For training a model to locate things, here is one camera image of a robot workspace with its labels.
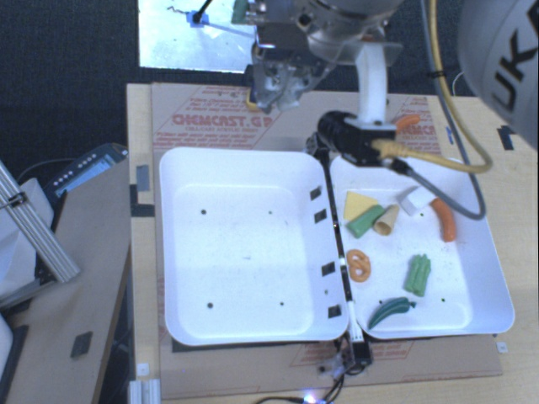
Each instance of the white wire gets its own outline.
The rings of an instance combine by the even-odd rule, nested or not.
[[[462,75],[464,75],[464,72],[460,72],[458,75],[455,76],[455,79],[453,79],[453,83],[451,85],[451,92],[453,93],[453,96],[456,96],[456,93],[455,93],[456,82],[459,80],[459,78]]]

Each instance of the green toy vegetable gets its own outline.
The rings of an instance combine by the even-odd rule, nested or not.
[[[354,237],[360,238],[372,228],[374,222],[386,212],[380,205],[374,205],[362,215],[350,221],[346,227],[352,232]]]
[[[389,300],[385,304],[382,304],[378,308],[378,310],[374,312],[371,319],[369,320],[369,329],[375,327],[386,317],[389,317],[393,314],[403,314],[405,312],[408,312],[410,306],[415,307],[415,302],[410,302],[408,298],[404,296],[402,298],[395,298],[393,300]]]
[[[424,296],[427,287],[427,278],[430,274],[430,259],[425,255],[414,256],[408,277],[404,283],[404,289],[417,296]]]

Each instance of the cardboard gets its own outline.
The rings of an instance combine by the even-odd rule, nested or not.
[[[175,344],[163,320],[163,248],[158,164],[175,146],[270,151],[301,151],[329,110],[355,112],[357,93],[314,92],[300,108],[266,115],[245,105],[246,88],[152,85],[154,194],[156,203],[157,292],[160,378],[163,399],[224,396],[255,392],[327,388],[333,378],[321,366],[331,364],[333,342],[254,344],[189,348]],[[389,120],[419,114],[421,121],[403,130],[398,141],[440,153],[426,98],[390,95]],[[399,340],[371,344],[374,363],[347,385],[441,380],[501,375],[491,336]]]

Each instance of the white tray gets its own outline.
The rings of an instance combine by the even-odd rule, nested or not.
[[[314,158],[177,148],[160,162],[160,183],[165,319],[176,340],[319,341],[344,333],[326,183]],[[326,218],[317,222],[316,214]]]
[[[407,162],[451,197],[478,210],[467,174],[414,159]],[[417,186],[411,178],[384,168],[358,168],[340,157],[333,161],[331,173],[339,217],[349,190],[371,196],[386,207]],[[488,222],[457,213],[454,217],[457,238],[450,243],[442,241],[438,217],[429,206],[414,217],[401,210],[388,237],[370,230],[355,239],[342,220],[344,250],[358,248],[371,260],[371,277],[365,283],[350,281],[358,323],[370,335],[389,339],[486,334],[505,332],[512,326],[515,312]],[[403,289],[409,262],[416,254],[426,254],[431,260],[424,297]],[[400,296],[417,302],[416,307],[369,330],[367,324],[380,301]]]

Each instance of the gray cable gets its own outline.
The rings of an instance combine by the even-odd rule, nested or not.
[[[425,0],[419,0],[421,3],[421,19],[423,21],[423,29],[424,29],[424,38],[426,42],[426,49],[427,49],[427,57],[429,60],[429,66],[430,70],[432,72],[435,72],[435,63],[434,63],[434,57],[432,56],[432,50],[430,49],[430,32],[429,32],[429,22],[427,19],[427,9],[426,9],[426,1]],[[438,99],[440,100],[441,108],[444,111],[444,115],[446,116],[447,124],[449,125],[451,129],[451,133],[453,134],[453,137],[455,139],[455,143],[458,146],[459,152],[462,155],[462,160],[466,164],[470,164],[470,159],[467,155],[466,148],[464,144],[462,144],[462,139],[459,135],[458,129],[456,127],[455,121],[453,120],[453,116],[451,114],[451,111],[449,110],[449,107],[447,106],[446,99],[444,98],[440,84],[435,81],[435,90],[436,94],[438,95]],[[409,177],[416,180],[418,183],[423,185],[426,189],[428,189],[431,193],[438,196],[440,199],[442,199],[446,204],[448,204],[453,210],[461,213],[462,215],[472,219],[472,220],[481,220],[487,213],[487,208],[485,205],[485,201],[483,198],[483,193],[481,192],[481,188],[479,187],[479,182],[475,174],[469,173],[470,181],[472,182],[473,190],[475,191],[475,195],[478,199],[478,205],[479,205],[479,212],[475,213],[472,212],[462,205],[460,205],[458,202],[456,202],[453,198],[450,198],[447,194],[436,188],[430,181],[427,179],[421,177],[419,174],[417,174],[413,169],[411,173],[409,173]]]

